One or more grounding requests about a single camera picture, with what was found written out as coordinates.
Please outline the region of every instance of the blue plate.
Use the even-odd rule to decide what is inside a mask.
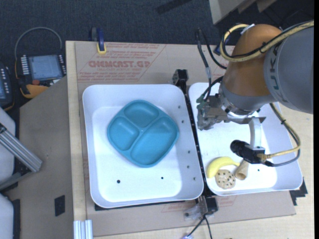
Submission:
[[[179,131],[170,116],[153,104],[136,100],[125,105],[107,128],[111,145],[140,167],[159,163],[175,145]]]

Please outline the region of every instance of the black floor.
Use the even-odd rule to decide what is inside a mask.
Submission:
[[[233,24],[268,23],[283,29],[314,18],[315,0],[278,0],[259,13],[256,4],[213,24],[208,0],[0,0],[0,59],[14,68],[14,48],[22,33],[34,27],[55,30],[66,40],[88,40],[92,26],[111,42],[195,44],[198,27],[217,44]],[[33,31],[17,53],[51,52],[59,48],[49,31]]]

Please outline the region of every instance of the yellow banana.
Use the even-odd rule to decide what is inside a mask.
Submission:
[[[207,168],[207,177],[213,178],[218,170],[226,165],[236,165],[239,166],[240,163],[235,162],[230,157],[218,157],[214,159]]]

